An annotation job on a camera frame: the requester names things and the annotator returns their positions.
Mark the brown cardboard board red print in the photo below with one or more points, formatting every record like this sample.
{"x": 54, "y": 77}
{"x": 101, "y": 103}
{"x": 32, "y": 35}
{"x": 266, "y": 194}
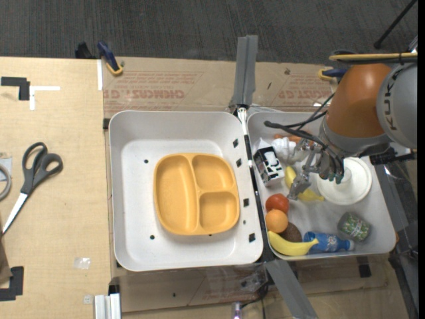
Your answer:
{"x": 186, "y": 88}

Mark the orange carrot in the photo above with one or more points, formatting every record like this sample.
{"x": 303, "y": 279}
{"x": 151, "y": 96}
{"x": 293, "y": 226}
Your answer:
{"x": 292, "y": 138}

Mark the black cylinder on white bracket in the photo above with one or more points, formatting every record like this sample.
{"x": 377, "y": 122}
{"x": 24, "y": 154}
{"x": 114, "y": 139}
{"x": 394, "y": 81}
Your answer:
{"x": 383, "y": 159}

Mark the white plastic tray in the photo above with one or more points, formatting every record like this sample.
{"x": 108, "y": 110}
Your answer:
{"x": 136, "y": 191}
{"x": 332, "y": 218}

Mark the orange divided plate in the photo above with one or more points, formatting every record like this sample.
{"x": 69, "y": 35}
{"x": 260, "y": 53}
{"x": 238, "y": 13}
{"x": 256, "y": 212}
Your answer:
{"x": 196, "y": 194}

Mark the small yellow banana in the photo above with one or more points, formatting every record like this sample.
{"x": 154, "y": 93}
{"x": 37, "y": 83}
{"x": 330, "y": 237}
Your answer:
{"x": 312, "y": 195}

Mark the white toy garlic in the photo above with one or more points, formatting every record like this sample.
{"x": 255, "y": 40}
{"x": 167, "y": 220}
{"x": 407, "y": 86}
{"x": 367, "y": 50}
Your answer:
{"x": 284, "y": 148}

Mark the green patterned can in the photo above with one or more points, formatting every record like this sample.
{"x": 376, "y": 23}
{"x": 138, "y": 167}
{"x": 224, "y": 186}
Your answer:
{"x": 353, "y": 227}

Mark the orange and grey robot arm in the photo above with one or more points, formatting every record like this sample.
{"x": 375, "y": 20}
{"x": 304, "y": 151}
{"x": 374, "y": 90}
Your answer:
{"x": 355, "y": 111}

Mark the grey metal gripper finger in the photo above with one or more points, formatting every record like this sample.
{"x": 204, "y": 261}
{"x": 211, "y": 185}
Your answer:
{"x": 299, "y": 186}

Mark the orange fruit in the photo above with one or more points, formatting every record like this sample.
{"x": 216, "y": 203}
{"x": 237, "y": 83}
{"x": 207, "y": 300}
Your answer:
{"x": 276, "y": 220}

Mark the grey tape roll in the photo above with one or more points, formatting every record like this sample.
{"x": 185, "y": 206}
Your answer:
{"x": 6, "y": 188}

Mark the large yellow banana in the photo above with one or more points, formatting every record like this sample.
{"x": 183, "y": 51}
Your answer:
{"x": 287, "y": 246}

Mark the red tomato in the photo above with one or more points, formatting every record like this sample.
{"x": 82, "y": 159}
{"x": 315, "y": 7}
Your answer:
{"x": 277, "y": 202}

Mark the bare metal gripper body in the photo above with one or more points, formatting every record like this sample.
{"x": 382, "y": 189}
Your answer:
{"x": 323, "y": 163}

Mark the white bowl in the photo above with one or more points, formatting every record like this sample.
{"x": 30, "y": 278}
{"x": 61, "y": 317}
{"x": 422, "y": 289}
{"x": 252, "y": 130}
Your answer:
{"x": 357, "y": 186}

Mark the blue bottle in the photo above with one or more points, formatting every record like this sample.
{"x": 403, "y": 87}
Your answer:
{"x": 327, "y": 243}

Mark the black and white carton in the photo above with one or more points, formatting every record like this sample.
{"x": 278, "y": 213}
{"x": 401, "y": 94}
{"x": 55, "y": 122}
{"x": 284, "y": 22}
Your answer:
{"x": 268, "y": 166}

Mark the brown kiwi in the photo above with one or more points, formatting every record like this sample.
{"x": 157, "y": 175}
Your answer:
{"x": 293, "y": 233}

